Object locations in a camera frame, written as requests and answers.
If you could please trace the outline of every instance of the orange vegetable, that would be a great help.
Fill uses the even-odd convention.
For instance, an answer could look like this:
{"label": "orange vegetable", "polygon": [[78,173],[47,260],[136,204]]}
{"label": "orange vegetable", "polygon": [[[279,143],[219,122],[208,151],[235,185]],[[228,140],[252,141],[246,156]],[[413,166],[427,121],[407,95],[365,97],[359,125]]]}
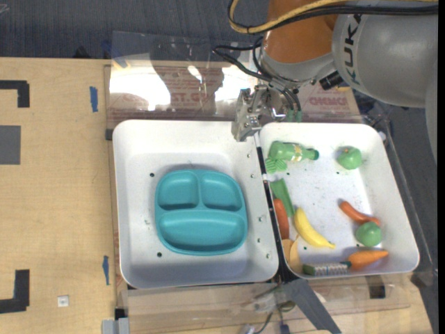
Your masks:
{"label": "orange vegetable", "polygon": [[368,221],[373,221],[378,226],[380,226],[380,220],[374,216],[368,216],[366,214],[360,213],[356,210],[349,202],[343,201],[340,203],[340,209],[343,213],[349,216],[352,220],[357,221],[359,224],[368,223]]}
{"label": "orange vegetable", "polygon": [[277,214],[278,220],[278,228],[280,229],[281,238],[288,239],[289,238],[289,220],[287,219],[286,208],[284,207],[284,203],[281,199],[273,200],[273,207],[275,208],[275,214]]}
{"label": "orange vegetable", "polygon": [[348,261],[351,263],[351,269],[360,270],[388,256],[388,254],[386,250],[362,250],[349,255]]}

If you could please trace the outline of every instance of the teal divided plate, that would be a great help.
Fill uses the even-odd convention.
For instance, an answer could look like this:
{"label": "teal divided plate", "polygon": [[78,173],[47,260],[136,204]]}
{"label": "teal divided plate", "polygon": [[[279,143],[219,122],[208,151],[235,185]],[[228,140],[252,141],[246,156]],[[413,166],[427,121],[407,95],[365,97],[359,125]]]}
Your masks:
{"label": "teal divided plate", "polygon": [[248,232],[243,192],[230,176],[212,170],[176,170],[156,187],[159,239],[184,255],[222,255],[239,248]]}

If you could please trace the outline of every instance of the carrot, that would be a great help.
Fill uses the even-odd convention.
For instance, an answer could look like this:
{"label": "carrot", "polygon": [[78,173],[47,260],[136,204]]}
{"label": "carrot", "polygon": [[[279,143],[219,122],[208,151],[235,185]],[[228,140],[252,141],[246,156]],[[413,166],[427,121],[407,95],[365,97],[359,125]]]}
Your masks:
{"label": "carrot", "polygon": [[363,250],[357,251],[352,255],[349,255],[348,261],[351,263],[351,269],[360,270],[374,262],[388,256],[386,250]]}
{"label": "carrot", "polygon": [[280,229],[280,235],[282,239],[289,238],[289,220],[287,218],[286,208],[281,199],[273,200],[273,207],[275,208],[275,214],[277,214],[278,228]]}
{"label": "carrot", "polygon": [[349,202],[343,201],[340,203],[340,209],[343,213],[349,216],[352,220],[357,221],[359,224],[368,223],[368,221],[373,221],[378,226],[380,226],[380,220],[374,216],[368,216],[366,214],[360,213],[356,210]]}

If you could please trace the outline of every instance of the wooden surface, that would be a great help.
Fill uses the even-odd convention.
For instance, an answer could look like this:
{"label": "wooden surface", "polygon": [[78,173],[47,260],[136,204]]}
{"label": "wooden surface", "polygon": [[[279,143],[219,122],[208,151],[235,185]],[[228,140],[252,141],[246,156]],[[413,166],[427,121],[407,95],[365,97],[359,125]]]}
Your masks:
{"label": "wooden surface", "polygon": [[[27,80],[31,89],[31,107],[21,109],[17,91],[0,90],[0,125],[22,127],[21,164],[0,165],[0,299],[12,298],[16,269],[30,270],[31,293],[26,312],[0,315],[2,334],[99,334],[114,317],[107,63],[0,58],[0,79]],[[70,305],[58,308],[62,295]]]}

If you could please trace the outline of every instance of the toy banana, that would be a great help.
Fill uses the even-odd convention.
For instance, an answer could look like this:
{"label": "toy banana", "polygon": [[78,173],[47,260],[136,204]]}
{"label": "toy banana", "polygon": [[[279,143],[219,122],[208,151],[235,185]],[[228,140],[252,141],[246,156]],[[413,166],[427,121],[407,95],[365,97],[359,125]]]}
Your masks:
{"label": "toy banana", "polygon": [[335,248],[323,235],[319,234],[307,220],[306,213],[301,208],[297,208],[293,217],[293,222],[297,228],[298,234],[312,246]]}

